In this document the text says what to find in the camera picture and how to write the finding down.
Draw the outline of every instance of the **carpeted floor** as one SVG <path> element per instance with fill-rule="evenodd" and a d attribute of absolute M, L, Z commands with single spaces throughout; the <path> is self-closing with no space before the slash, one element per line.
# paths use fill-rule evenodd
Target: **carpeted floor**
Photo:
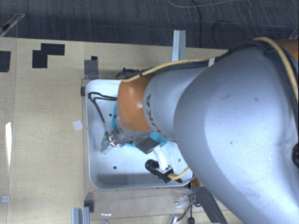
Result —
<path fill-rule="evenodd" d="M 298 27 L 298 6 L 299 0 L 236 1 L 201 7 L 199 17 L 196 8 L 173 7 L 166 0 L 0 0 L 0 26 L 21 13 L 19 37 L 172 45 L 173 30 L 181 29 L 188 47 L 229 48 L 259 35 L 288 38 Z"/>

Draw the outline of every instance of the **black plug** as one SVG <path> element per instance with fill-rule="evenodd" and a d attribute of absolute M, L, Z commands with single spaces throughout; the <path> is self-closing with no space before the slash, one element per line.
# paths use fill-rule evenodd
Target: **black plug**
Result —
<path fill-rule="evenodd" d="M 195 219 L 193 217 L 188 218 L 188 224 L 195 224 Z"/>

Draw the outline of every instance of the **yellow cable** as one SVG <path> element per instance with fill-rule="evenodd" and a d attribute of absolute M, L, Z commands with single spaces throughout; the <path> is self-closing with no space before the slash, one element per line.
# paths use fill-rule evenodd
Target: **yellow cable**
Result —
<path fill-rule="evenodd" d="M 272 39 L 268 38 L 268 37 L 257 37 L 254 39 L 255 41 L 263 41 L 263 42 L 266 42 L 268 43 L 269 45 L 271 45 L 278 53 L 278 55 L 280 56 L 284 66 L 285 66 L 285 69 L 287 71 L 287 74 L 290 78 L 290 82 L 291 82 L 291 86 L 292 86 L 292 90 L 295 94 L 295 97 L 296 97 L 296 100 L 297 100 L 297 103 L 298 103 L 298 86 L 297 86 L 297 81 L 296 81 L 296 77 L 295 77 L 295 74 L 293 72 L 293 69 L 292 69 L 292 65 L 290 64 L 289 62 L 289 59 L 287 58 L 286 54 L 284 53 L 284 51 L 280 48 L 279 45 L 277 45 Z"/>
<path fill-rule="evenodd" d="M 146 71 L 142 72 L 141 74 L 135 75 L 131 78 L 122 79 L 121 81 L 122 82 L 131 82 L 131 81 L 136 80 L 142 76 L 152 74 L 152 73 L 156 72 L 157 70 L 163 69 L 165 67 L 169 67 L 169 66 L 173 66 L 173 65 L 180 65 L 180 64 L 188 64 L 188 63 L 193 63 L 193 62 L 202 62 L 205 60 L 206 59 L 191 59 L 191 60 L 179 60 L 179 61 L 175 61 L 175 62 L 168 62 L 168 63 L 164 63 L 162 65 L 156 66 L 152 69 L 146 70 Z"/>
<path fill-rule="evenodd" d="M 171 180 L 173 180 L 173 181 L 175 181 L 175 180 L 178 180 L 178 179 L 180 179 L 182 176 L 184 176 L 184 174 L 187 172 L 189 170 L 189 167 L 186 167 L 185 169 L 184 169 L 184 171 L 181 173 L 181 174 L 168 174 L 167 176 L 171 179 Z"/>

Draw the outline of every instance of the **wooden tabletop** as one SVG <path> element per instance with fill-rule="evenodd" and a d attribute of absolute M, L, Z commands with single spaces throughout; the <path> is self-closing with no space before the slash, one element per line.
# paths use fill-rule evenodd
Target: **wooden tabletop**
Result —
<path fill-rule="evenodd" d="M 49 55 L 47 69 L 33 69 L 32 51 L 40 50 L 41 43 L 64 44 L 65 54 Z M 0 224 L 71 223 L 71 209 L 82 208 L 85 199 L 83 132 L 73 126 L 73 121 L 82 121 L 84 60 L 97 56 L 100 77 L 105 77 L 123 67 L 168 62 L 172 48 L 0 38 L 0 50 L 12 52 L 10 71 L 0 73 L 0 114 L 5 113 L 0 117 L 0 194 L 10 196 L 9 203 L 0 204 Z M 223 52 L 188 48 L 186 56 L 210 58 Z M 8 121 L 13 124 L 10 169 L 4 141 Z M 230 224 L 241 223 L 230 211 L 224 215 Z M 127 217 L 109 222 L 165 224 L 170 215 Z M 194 217 L 197 223 L 210 223 L 202 211 Z"/>

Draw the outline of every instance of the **floor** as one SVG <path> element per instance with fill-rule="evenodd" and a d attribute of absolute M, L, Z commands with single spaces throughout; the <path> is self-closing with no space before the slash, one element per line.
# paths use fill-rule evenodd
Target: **floor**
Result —
<path fill-rule="evenodd" d="M 220 1 L 225 0 L 194 0 L 198 5 Z M 298 6 L 299 0 L 235 1 L 199 10 L 167 0 L 0 0 L 0 24 L 22 13 L 22 38 L 148 45 L 171 45 L 173 30 L 183 29 L 188 47 L 228 49 L 260 35 L 289 38 L 298 27 Z"/>

